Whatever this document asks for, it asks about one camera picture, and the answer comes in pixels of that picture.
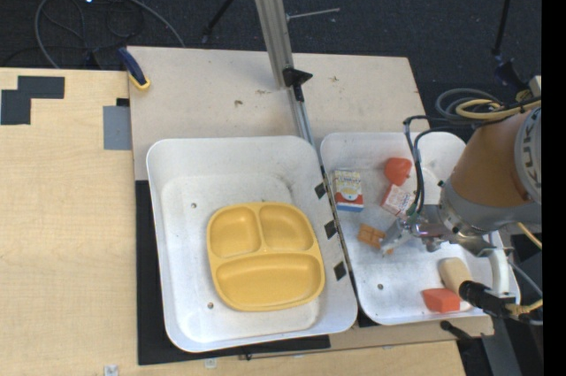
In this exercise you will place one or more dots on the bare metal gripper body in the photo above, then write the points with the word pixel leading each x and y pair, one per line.
pixel 435 230

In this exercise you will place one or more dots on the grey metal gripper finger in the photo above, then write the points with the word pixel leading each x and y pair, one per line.
pixel 398 228
pixel 390 242

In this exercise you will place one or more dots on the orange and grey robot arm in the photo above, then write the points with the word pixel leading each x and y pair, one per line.
pixel 491 166

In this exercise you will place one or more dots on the brown biscuit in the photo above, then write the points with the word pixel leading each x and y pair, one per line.
pixel 370 235

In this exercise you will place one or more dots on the small red and white carton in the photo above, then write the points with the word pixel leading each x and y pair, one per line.
pixel 395 199

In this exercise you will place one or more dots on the white plastic tray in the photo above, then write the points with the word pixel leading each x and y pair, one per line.
pixel 398 277
pixel 185 232

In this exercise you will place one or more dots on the beige toy bread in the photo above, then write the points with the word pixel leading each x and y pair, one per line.
pixel 454 272

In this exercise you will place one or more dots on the white red and blue carton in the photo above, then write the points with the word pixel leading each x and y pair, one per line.
pixel 348 190

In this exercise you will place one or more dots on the orange block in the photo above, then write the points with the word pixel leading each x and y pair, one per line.
pixel 441 300

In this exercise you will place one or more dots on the yellow divided plate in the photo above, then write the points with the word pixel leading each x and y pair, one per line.
pixel 265 272

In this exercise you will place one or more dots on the pale wood board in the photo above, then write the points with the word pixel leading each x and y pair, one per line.
pixel 212 100

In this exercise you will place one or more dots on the black cylinder on white bracket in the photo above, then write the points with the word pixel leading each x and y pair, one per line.
pixel 482 295

